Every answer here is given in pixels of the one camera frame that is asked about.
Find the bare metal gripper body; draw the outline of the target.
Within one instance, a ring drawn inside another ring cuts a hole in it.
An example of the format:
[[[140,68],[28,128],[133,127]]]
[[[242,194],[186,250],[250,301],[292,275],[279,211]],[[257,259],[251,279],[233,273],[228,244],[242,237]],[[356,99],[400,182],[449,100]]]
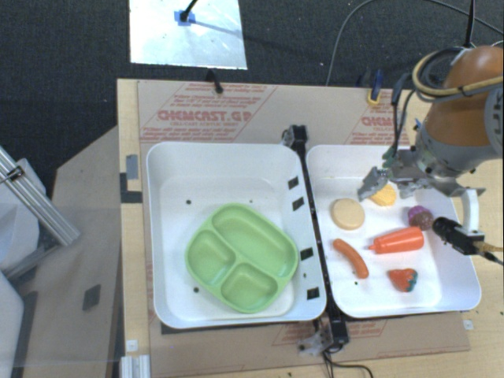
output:
[[[433,153],[425,147],[410,147],[398,151],[389,171],[394,183],[416,183],[436,178],[437,162]]]

